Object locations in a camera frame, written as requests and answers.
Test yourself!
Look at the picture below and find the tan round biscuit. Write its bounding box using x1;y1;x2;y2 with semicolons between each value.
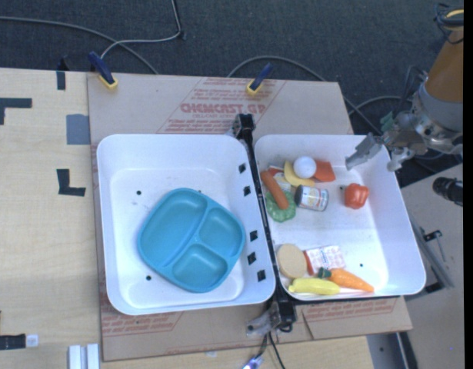
275;243;308;280

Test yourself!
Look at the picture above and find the white plastic tray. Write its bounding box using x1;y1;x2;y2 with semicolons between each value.
96;133;277;317
253;133;428;302

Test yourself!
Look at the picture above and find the green lettuce leaf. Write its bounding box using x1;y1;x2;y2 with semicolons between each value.
264;190;298;223

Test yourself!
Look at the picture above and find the orange wedge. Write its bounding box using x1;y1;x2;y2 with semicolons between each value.
313;159;337;183

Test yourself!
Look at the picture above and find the small white and red carton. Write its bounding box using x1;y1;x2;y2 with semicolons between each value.
268;165;295;194

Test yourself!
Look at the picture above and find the black cylinder on white bracket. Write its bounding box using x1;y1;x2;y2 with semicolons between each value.
431;176;465;208

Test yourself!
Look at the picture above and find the white ball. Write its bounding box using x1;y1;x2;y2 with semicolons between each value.
292;155;318;179

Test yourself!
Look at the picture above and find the orange sausage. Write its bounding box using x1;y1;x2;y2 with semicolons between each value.
259;169;291;211

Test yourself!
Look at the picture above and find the white and red packet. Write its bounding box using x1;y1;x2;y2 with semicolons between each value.
302;244;346;277

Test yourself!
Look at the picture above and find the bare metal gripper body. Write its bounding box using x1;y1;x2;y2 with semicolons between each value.
381;104;464;156

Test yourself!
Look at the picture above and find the brown cardboard board red print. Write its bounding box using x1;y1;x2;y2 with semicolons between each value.
85;71;414;363

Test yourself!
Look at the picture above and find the orange bell pepper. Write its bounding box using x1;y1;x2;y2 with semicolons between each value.
339;182;371;211

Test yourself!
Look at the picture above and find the black block with thin wires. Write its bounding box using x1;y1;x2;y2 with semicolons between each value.
273;300;299;333
233;113;257;141

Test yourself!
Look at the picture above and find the yellow crescent slice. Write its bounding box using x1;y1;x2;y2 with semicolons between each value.
283;160;316;188

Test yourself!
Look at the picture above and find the orange carrot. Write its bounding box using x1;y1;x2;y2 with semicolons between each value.
317;267;375;294

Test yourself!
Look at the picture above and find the yellow banana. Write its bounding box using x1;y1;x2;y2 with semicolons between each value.
288;277;342;297

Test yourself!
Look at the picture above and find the blue divided plate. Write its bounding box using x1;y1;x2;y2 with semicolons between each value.
136;187;247;294

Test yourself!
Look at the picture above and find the small white labelled can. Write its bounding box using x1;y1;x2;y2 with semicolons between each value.
294;184;330;212

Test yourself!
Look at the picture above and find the thin black rod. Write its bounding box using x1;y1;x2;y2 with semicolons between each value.
243;128;288;308

